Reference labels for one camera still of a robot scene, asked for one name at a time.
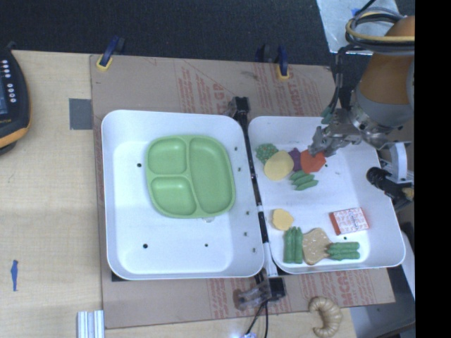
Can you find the green divided plate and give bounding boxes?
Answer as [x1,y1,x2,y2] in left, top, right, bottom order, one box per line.
[145,134,237,220]

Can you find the orange toy vegetable piece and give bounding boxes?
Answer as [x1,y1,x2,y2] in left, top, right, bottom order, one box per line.
[299,149,328,175]

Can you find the tan toy croissant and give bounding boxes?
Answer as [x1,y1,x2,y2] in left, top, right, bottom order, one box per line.
[308,296,344,338]

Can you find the black block with thin wires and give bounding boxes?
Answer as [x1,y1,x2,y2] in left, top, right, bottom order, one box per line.
[261,276,287,301]
[232,96,252,118]

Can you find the green toy beans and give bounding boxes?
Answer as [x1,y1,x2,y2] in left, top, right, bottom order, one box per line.
[326,241,362,262]

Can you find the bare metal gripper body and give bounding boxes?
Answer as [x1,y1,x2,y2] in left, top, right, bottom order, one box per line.
[321,108,393,148]

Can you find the tan toy bread slice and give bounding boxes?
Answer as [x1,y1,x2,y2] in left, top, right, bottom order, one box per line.
[302,227,333,266]

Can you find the black cylinder on white bracket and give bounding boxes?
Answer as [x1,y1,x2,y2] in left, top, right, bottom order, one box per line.
[366,141,415,204]

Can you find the large yellow toy potato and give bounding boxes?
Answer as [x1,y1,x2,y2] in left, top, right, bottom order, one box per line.
[264,149,295,182]

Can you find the green toy peas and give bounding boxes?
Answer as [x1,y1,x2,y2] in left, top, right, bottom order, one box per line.
[254,143,280,165]

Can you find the brown cardboard board red print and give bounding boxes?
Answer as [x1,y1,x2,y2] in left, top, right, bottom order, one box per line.
[89,54,397,330]

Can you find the green toy pea pods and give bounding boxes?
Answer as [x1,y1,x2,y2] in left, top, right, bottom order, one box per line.
[289,169,320,192]

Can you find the white plastic tray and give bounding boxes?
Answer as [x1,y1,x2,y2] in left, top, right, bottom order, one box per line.
[101,109,266,282]
[247,115,407,275]

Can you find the green toy asparagus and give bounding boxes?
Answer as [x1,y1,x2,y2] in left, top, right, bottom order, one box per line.
[282,226,304,265]

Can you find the thin black and white rod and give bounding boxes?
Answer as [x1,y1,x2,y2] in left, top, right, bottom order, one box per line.
[239,113,280,278]

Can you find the purple toy vegetable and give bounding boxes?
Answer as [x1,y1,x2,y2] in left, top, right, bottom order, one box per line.
[288,147,304,173]

